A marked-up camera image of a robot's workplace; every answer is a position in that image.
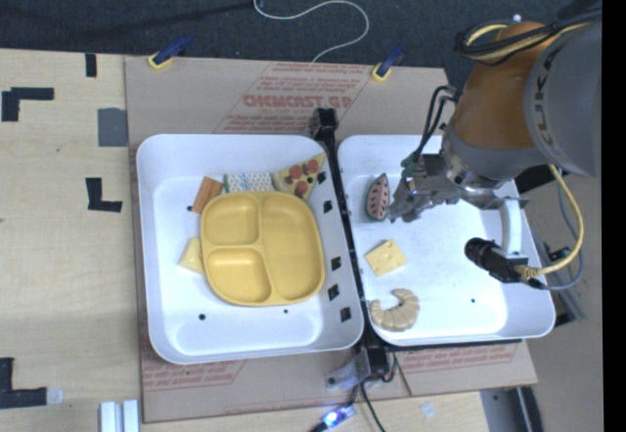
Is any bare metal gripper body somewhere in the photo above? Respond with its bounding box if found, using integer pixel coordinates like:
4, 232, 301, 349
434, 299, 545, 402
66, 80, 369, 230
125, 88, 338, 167
393, 153, 511, 216

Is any toy watermelon slice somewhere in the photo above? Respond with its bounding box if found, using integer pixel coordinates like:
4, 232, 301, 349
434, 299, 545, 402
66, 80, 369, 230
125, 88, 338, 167
362, 172, 391, 222

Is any yellow cheese slice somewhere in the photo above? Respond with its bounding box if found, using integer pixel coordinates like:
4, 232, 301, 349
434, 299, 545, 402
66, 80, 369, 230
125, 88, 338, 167
177, 237, 207, 276
363, 238, 409, 279

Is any white plastic tray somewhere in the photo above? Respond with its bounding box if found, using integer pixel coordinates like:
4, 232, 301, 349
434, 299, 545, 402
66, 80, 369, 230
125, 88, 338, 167
135, 133, 366, 366
336, 134, 558, 348

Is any beige toy croissant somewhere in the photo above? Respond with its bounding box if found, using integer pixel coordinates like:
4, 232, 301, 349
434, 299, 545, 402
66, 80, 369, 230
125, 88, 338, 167
367, 287, 422, 333

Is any toy pizza slice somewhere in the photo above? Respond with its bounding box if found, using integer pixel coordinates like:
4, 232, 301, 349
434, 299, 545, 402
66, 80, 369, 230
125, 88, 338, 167
271, 151, 329, 201

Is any yellow divided plate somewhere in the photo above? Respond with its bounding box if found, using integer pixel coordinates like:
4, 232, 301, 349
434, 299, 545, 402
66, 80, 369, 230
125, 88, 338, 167
199, 190, 327, 308

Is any white printed packet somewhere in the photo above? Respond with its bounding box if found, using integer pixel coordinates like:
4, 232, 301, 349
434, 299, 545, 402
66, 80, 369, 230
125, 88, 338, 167
222, 171, 276, 195

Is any orange wafer biscuit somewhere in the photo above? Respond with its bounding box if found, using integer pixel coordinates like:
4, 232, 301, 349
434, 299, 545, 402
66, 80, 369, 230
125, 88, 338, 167
190, 175, 226, 216

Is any brown cardboard board red print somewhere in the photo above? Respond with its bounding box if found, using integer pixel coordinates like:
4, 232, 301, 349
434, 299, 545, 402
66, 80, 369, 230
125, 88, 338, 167
123, 56, 540, 424

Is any black cylinder on white bracket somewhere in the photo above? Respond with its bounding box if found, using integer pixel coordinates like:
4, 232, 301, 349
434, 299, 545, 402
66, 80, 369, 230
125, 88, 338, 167
464, 197, 532, 284

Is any black block with thin wires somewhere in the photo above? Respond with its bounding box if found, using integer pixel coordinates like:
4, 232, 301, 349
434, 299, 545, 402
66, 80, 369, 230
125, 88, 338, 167
309, 108, 340, 142
351, 344, 397, 383

